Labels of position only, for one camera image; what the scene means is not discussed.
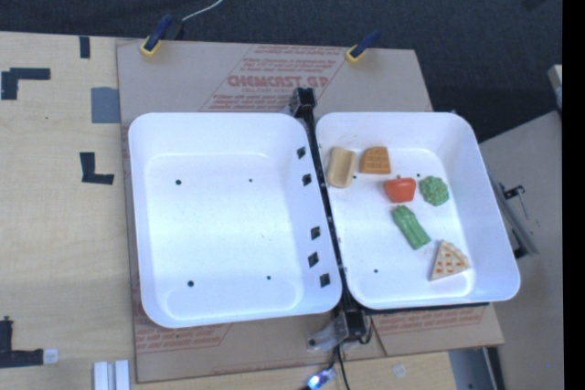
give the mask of white tray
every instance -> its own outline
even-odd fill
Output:
[[[129,145],[141,295],[153,321],[268,319],[339,302],[323,201],[296,119],[151,113],[132,123]]]
[[[386,146],[391,174],[360,174],[347,188],[328,186],[349,291],[377,310],[507,300],[520,277],[484,161],[469,124],[446,112],[332,113],[317,122],[324,168],[335,146],[357,153]],[[383,183],[397,175],[417,182],[440,177],[450,200],[425,202],[417,187],[410,208],[432,241],[413,250],[394,223]],[[471,268],[429,281],[444,239],[470,260]]]

